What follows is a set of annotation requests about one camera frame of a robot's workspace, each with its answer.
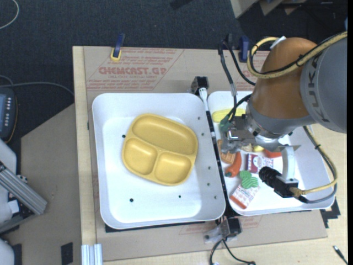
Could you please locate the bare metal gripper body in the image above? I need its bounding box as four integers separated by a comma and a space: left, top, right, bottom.
225, 114, 291, 152

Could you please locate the orange waffle biscuit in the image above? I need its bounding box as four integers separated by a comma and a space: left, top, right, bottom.
217, 139, 240, 165

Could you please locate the orange carrot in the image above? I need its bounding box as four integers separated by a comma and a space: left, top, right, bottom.
224, 151, 243, 178

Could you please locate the thin black and white rod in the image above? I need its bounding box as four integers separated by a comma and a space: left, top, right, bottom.
198, 88, 229, 218

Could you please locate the red and white carton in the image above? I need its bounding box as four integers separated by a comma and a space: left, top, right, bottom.
245, 153, 275, 174

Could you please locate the green broccoli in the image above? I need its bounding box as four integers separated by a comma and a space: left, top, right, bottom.
239, 169, 261, 189

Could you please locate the orange sausage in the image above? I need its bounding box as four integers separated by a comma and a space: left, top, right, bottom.
263, 149, 282, 159

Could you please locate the orange and white packet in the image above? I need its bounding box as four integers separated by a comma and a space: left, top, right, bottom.
229, 183, 261, 210

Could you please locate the yellow divided plate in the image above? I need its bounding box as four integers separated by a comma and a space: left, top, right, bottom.
121, 113, 200, 187

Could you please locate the white plastic tray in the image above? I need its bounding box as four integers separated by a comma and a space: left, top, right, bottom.
206, 91, 336, 217
92, 92, 227, 230

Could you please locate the brown cardboard board red print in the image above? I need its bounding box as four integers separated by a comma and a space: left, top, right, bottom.
82, 46, 329, 262

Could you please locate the black cylinder on white bracket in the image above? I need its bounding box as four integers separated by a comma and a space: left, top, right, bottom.
258, 145, 301, 199

